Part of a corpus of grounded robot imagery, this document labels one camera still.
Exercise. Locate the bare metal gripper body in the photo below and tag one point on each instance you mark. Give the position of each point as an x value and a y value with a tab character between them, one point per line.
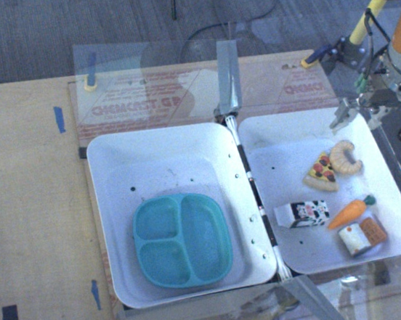
383	98

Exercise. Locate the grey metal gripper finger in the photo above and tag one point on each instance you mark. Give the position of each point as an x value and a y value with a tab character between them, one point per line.
343	112
377	117

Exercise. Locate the beige toy croissant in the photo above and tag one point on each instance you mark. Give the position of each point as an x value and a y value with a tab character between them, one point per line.
340	161

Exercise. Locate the toy pizza slice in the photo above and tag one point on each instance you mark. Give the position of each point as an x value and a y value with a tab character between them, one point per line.
321	174

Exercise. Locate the orange toy carrot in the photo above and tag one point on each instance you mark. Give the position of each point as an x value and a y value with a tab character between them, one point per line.
350	212

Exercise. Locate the cow print milk carton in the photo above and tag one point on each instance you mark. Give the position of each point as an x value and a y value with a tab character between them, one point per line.
303	214

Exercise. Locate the thin black and white rod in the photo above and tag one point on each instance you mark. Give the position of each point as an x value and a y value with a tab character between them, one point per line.
248	171

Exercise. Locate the orange biscuit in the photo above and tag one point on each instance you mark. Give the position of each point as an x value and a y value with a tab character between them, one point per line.
374	230

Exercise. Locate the small white can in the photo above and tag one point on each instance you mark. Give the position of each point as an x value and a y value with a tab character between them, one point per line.
354	239

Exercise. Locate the white plastic tray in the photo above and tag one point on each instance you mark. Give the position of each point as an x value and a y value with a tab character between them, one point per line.
300	252
164	160

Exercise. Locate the brown cardboard board, red print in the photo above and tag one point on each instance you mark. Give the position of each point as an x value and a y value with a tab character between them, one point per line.
178	100

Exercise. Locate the teal divided plate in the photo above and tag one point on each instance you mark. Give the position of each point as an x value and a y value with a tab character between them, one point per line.
202	228

